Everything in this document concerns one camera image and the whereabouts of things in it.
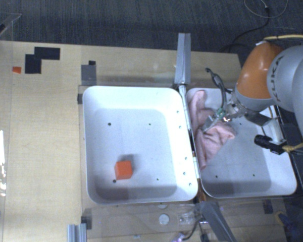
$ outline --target orange cube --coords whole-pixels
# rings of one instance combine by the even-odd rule
[[[21,67],[12,67],[12,71],[16,74],[21,74]]]
[[[115,165],[116,180],[129,179],[132,176],[130,160],[118,161]]]

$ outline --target black connector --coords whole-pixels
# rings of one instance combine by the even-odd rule
[[[278,155],[285,152],[283,150],[283,146],[286,145],[286,142],[284,142],[280,145],[277,145],[277,144],[271,143],[272,140],[273,139],[268,136],[256,135],[255,139],[254,139],[254,143],[256,145],[259,145],[262,148],[269,149],[271,152],[278,154]]]

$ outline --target wooden table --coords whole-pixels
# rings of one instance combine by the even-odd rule
[[[24,74],[25,54],[34,54],[35,46],[58,47],[61,58],[42,60],[41,74]],[[22,67],[21,74],[12,73],[11,64],[3,64],[10,59],[13,66]],[[153,85],[160,81],[166,86],[174,77],[176,51],[0,41],[0,78],[8,79],[5,86],[0,83],[1,97],[8,98],[6,108],[0,110],[9,109],[0,117],[11,118],[10,128],[4,127],[10,140],[3,241],[66,241],[67,225],[81,221],[77,94],[81,65],[92,60],[99,83]],[[205,67],[219,74],[230,88],[240,72],[235,54],[192,52],[192,85],[213,87]],[[274,203],[282,210],[283,204]],[[285,241],[283,228],[274,217],[262,213],[260,202],[240,204],[241,215],[231,202],[225,207],[232,231],[244,238],[240,241],[258,241],[259,236]],[[258,218],[254,226],[246,221],[252,218],[250,211]],[[140,240],[130,235],[89,241],[170,241],[172,236],[171,232],[144,234]],[[199,241],[197,232],[190,241]]]

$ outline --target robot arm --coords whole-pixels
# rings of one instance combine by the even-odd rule
[[[241,116],[263,126],[270,118],[259,112],[270,105],[294,112],[303,136],[303,45],[282,50],[272,43],[258,44],[246,60],[227,106],[218,109],[223,113],[210,116],[202,131],[218,120]]]

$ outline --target cloth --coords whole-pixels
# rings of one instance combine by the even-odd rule
[[[214,113],[213,110],[205,107],[206,99],[205,91],[197,91],[188,105],[200,170],[205,169],[207,161],[211,160],[220,148],[236,135],[234,129],[223,122],[218,122],[203,134],[200,127],[203,126],[207,117]]]

